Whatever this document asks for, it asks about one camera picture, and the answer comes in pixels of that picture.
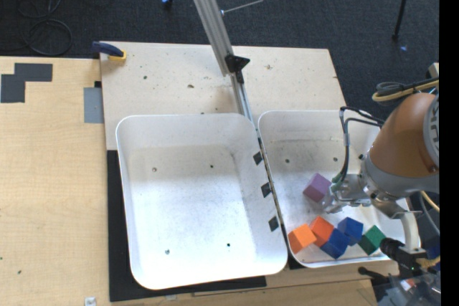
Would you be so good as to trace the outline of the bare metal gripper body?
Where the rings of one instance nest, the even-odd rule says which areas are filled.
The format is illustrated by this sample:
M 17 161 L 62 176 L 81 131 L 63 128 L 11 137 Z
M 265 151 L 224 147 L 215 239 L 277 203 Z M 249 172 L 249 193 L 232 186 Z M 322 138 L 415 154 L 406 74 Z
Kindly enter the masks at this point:
M 370 206 L 371 201 L 361 187 L 359 174 L 339 173 L 332 179 L 331 195 L 336 206 Z

